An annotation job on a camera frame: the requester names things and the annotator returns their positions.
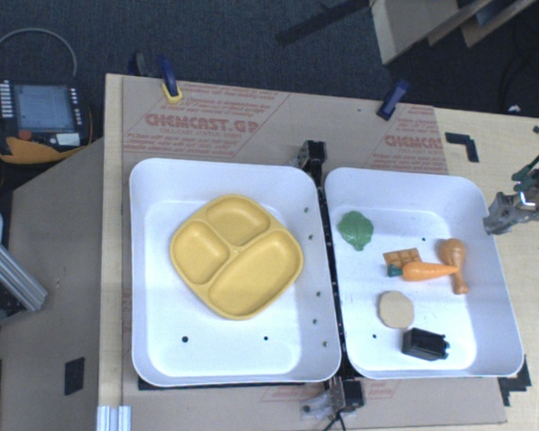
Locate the orange chicken drumstick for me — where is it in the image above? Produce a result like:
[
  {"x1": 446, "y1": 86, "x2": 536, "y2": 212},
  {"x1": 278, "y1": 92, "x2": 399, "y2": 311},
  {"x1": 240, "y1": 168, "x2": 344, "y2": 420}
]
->
[{"x1": 434, "y1": 236, "x2": 474, "y2": 297}]

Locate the orange carrot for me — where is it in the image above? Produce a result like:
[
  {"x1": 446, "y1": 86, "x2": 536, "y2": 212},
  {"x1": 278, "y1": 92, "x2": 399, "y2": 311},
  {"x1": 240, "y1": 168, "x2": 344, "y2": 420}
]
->
[{"x1": 386, "y1": 258, "x2": 460, "y2": 287}]

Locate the orange waffle biscuit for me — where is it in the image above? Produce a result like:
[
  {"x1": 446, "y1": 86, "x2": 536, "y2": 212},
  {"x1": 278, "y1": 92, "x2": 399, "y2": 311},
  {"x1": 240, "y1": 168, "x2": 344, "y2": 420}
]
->
[{"x1": 381, "y1": 245, "x2": 421, "y2": 270}]

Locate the white plastic tray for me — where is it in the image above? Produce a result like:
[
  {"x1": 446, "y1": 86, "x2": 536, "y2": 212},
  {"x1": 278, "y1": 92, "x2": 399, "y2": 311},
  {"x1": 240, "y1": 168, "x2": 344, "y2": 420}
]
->
[
  {"x1": 309, "y1": 165, "x2": 538, "y2": 391},
  {"x1": 114, "y1": 154, "x2": 355, "y2": 400}
]

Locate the tan round biscuit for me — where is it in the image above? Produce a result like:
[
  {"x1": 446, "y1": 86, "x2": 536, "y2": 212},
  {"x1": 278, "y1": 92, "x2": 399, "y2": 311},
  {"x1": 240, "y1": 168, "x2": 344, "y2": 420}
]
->
[{"x1": 375, "y1": 289, "x2": 418, "y2": 331}]

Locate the black ribbed block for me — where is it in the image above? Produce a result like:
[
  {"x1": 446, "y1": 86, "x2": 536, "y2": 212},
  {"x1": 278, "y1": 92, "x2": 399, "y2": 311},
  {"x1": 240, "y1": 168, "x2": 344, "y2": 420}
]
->
[{"x1": 399, "y1": 326, "x2": 453, "y2": 364}]

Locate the green lettuce leaf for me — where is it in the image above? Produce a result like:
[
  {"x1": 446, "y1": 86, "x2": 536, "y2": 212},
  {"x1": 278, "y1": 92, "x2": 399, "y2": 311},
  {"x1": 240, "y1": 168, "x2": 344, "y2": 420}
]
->
[{"x1": 335, "y1": 209, "x2": 376, "y2": 253}]

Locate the thin black rod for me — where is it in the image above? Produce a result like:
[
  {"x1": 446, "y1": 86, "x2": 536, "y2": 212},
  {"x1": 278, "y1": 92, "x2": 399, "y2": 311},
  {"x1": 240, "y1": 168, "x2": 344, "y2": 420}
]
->
[{"x1": 298, "y1": 169, "x2": 364, "y2": 380}]

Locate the brown cardboard board red print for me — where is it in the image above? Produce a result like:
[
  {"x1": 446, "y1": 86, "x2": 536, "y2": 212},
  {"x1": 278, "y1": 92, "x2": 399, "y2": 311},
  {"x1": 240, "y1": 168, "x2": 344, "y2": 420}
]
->
[{"x1": 97, "y1": 75, "x2": 532, "y2": 431}]

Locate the yellow divided plate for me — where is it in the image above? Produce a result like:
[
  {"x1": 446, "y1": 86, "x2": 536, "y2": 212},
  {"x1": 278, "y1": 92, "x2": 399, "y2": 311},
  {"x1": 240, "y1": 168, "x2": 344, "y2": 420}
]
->
[{"x1": 164, "y1": 189, "x2": 309, "y2": 325}]

